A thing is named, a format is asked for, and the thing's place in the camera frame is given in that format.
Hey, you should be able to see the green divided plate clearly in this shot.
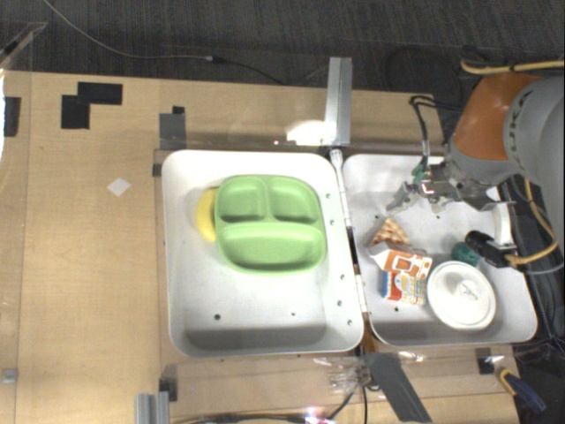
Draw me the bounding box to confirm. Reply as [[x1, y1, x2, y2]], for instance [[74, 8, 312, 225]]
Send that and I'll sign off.
[[213, 174, 328, 276]]

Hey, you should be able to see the pizza slice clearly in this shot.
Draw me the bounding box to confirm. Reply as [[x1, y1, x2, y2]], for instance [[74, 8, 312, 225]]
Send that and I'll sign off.
[[367, 216, 411, 248]]

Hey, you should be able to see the black cylinder on white bracket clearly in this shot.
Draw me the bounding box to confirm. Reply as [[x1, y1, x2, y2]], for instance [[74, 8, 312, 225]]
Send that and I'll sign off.
[[463, 201, 518, 269]]

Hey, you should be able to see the white plastic tray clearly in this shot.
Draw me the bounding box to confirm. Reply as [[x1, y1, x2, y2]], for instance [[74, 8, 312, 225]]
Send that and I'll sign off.
[[161, 148, 365, 359], [342, 153, 539, 349]]

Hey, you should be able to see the orange and white carton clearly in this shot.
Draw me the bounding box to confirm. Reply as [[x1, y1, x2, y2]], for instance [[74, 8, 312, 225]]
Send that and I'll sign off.
[[367, 241, 434, 283]]

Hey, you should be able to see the blue and orange printed packet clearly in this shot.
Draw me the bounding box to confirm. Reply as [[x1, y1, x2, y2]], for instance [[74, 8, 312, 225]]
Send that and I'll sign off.
[[380, 269, 429, 307]]

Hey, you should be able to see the teal green broccoli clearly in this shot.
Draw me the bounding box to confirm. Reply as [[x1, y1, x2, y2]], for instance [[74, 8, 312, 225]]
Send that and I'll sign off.
[[450, 241, 483, 269]]

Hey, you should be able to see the white round bowl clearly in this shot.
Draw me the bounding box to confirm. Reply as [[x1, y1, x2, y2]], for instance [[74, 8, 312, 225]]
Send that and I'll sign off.
[[426, 260, 498, 331]]

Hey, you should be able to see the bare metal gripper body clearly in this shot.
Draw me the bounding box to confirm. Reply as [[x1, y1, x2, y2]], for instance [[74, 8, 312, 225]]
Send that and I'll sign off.
[[422, 163, 492, 212]]

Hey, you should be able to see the yellow banana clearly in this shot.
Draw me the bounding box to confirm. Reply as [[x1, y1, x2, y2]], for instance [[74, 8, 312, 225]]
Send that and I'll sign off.
[[195, 186, 220, 243]]

